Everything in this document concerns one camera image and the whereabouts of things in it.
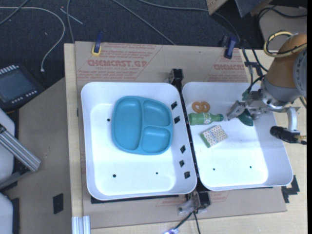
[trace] small package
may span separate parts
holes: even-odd
[[[213,126],[200,134],[205,145],[209,148],[225,140],[228,136],[220,125]]]

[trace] robotic arm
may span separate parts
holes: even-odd
[[[280,35],[289,38],[277,53],[268,50],[270,41]],[[271,35],[264,45],[267,55],[274,60],[261,82],[258,91],[247,91],[243,101],[236,101],[227,113],[227,118],[238,117],[243,113],[251,115],[253,120],[268,111],[279,113],[286,112],[288,115],[288,128],[272,127],[270,132],[273,136],[289,143],[300,143],[300,132],[296,130],[296,111],[298,107],[288,105],[299,97],[307,97],[307,35],[291,34],[281,31]]]

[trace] device screen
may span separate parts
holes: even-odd
[[[1,78],[0,99],[6,103],[35,88],[22,72],[15,70]]]

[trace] pretzel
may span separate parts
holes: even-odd
[[[209,111],[210,109],[210,105],[205,102],[205,101],[202,101],[202,102],[199,102],[199,101],[195,101],[193,104],[192,104],[192,109],[196,112],[196,113],[206,113]]]

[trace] blue divided plate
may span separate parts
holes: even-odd
[[[162,102],[137,96],[125,96],[116,102],[112,137],[121,150],[143,155],[161,154],[170,147],[172,135],[172,115]]]

